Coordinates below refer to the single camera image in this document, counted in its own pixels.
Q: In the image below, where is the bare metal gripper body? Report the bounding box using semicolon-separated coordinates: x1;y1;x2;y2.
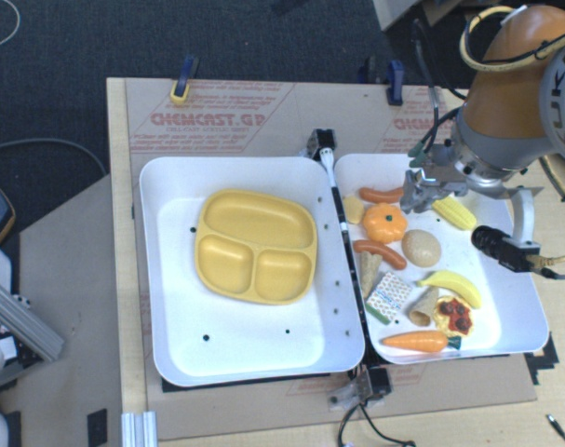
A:
424;152;517;200

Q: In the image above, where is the yellow corn cob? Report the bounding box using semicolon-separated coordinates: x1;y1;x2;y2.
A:
431;195;478;232

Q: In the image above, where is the orange sausage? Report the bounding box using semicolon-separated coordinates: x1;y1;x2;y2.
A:
352;238;409;271
358;186;406;205

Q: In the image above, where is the orange pumpkin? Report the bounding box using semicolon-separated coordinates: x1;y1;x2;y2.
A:
361;202;410;245

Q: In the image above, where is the pale yellow potato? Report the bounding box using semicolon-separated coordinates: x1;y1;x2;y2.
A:
343;195;367;225

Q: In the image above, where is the thin black and white rod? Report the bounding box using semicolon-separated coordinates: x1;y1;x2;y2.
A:
318;148;374;370

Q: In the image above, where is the yellow banana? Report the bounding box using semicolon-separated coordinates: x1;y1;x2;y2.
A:
416;269;484;310

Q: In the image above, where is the beige waffle cone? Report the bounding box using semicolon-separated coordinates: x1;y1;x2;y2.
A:
408;286;441;328
359;250;384;300

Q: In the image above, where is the white printed packet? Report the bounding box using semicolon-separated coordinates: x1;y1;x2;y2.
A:
365;270;414;327

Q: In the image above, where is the yellow pizza slice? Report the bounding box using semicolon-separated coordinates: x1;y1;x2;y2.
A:
432;295;475;337

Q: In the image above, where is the white plastic tray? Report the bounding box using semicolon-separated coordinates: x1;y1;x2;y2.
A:
332;152;551;366
138;156;367;387

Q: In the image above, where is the orange carrot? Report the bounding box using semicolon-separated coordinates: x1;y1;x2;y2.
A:
380;330;463;355

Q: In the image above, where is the yellow divided plate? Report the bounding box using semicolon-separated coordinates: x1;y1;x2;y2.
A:
194;188;319;306

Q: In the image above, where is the brown cardboard board red print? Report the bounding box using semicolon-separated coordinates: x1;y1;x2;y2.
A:
123;78;539;441

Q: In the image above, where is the black cylinder on white bracket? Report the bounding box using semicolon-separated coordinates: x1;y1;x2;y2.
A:
471;186;543;275

